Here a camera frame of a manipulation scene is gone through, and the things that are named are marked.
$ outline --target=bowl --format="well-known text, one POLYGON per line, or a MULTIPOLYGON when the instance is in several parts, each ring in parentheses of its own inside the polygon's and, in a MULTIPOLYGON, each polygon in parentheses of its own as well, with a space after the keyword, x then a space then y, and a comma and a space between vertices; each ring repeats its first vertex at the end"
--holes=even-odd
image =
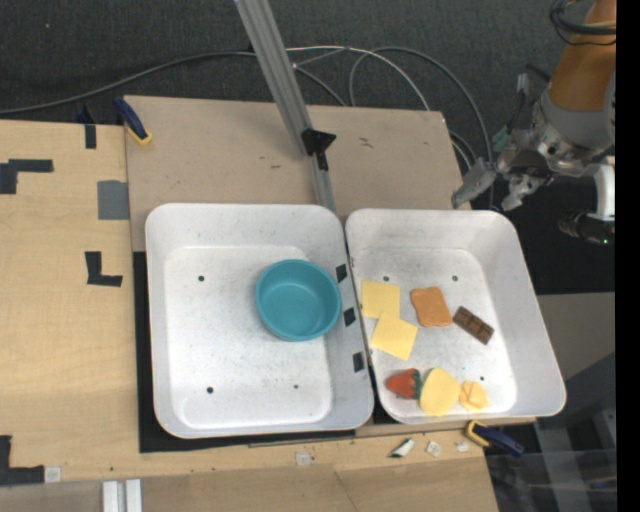
POLYGON ((322 336, 340 315, 337 284, 305 260, 283 260, 267 267, 258 279, 255 300, 264 326, 287 341, 322 336))

